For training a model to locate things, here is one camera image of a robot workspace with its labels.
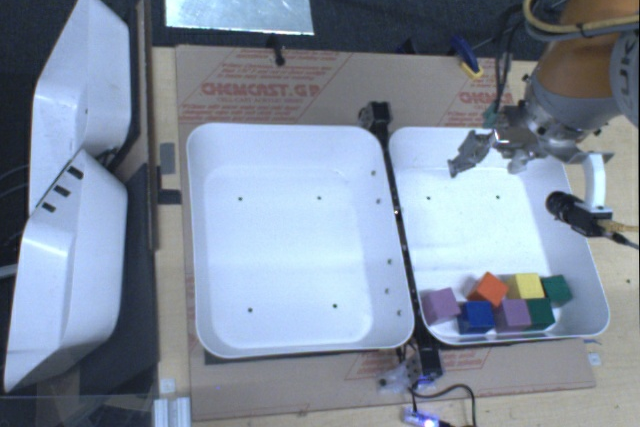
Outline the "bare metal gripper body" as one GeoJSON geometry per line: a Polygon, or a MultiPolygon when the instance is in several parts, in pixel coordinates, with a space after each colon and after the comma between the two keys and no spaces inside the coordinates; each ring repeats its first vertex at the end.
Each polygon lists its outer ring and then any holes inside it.
{"type": "Polygon", "coordinates": [[[556,120],[536,103],[519,102],[499,111],[492,143],[505,158],[532,160],[549,156],[561,162],[581,162],[587,153],[578,144],[587,135],[556,120]]]}

